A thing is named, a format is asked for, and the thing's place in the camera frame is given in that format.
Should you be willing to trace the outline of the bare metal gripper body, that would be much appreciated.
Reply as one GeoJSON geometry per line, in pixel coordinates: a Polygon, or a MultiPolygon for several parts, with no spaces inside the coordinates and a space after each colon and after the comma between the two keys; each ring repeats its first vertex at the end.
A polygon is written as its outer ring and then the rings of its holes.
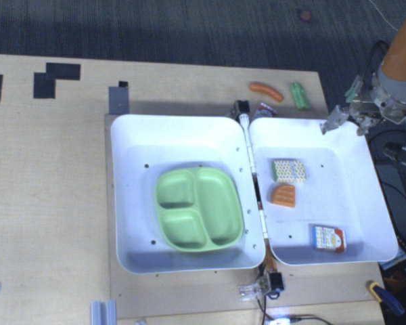
{"type": "Polygon", "coordinates": [[[377,125],[382,121],[400,125],[405,120],[406,103],[394,99],[381,87],[362,89],[352,99],[348,112],[358,125],[377,125]]]}

